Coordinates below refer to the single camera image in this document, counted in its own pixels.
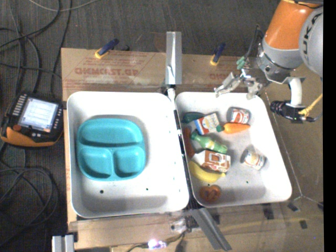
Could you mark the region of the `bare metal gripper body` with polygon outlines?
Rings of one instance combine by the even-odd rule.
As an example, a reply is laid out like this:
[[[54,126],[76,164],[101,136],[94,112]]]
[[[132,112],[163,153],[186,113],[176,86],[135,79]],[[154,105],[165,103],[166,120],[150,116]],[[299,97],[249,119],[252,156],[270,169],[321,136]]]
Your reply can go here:
[[[249,89],[262,89],[270,83],[283,84],[290,77],[290,51],[259,50],[256,57],[240,58],[240,79]]]

